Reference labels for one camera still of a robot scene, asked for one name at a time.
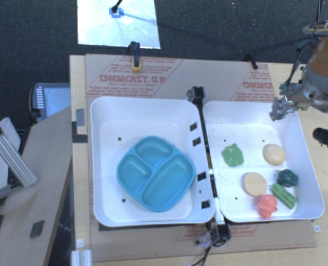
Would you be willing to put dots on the white plastic tray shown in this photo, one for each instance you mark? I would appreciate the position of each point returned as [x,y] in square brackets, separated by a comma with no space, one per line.
[108,148]
[252,132]

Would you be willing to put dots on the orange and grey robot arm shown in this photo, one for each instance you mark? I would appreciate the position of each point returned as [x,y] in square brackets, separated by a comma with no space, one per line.
[326,57]

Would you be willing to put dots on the light green toy lettuce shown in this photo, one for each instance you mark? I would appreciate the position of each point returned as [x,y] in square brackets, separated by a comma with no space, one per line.
[232,155]

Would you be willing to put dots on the orange toy ice cream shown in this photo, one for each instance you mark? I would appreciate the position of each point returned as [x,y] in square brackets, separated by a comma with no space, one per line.
[267,206]

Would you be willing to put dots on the thin black and white rod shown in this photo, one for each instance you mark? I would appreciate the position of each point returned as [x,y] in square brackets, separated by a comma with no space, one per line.
[206,148]

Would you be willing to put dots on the dark green toy broccoli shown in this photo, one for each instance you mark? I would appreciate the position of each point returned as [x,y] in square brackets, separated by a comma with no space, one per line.
[287,177]

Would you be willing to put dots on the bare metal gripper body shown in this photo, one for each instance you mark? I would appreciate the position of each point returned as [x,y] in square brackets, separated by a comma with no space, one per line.
[297,96]

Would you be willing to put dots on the cream toy bread roll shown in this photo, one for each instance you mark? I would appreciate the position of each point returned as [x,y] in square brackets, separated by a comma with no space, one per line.
[273,154]

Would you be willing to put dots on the tan round toy biscuit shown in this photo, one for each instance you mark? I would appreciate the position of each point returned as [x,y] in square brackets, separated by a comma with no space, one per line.
[254,184]

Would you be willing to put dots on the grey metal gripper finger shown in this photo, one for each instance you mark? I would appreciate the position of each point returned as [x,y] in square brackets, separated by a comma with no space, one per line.
[275,110]
[285,109]

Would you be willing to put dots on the black cylinder on white bracket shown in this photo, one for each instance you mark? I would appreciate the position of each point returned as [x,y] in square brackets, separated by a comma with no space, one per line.
[326,138]

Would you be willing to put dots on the brown cardboard board red print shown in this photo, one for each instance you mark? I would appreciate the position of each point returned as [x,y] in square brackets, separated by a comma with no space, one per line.
[163,76]

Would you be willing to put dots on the blue divided plate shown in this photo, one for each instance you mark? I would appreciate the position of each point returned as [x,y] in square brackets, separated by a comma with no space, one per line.
[155,173]

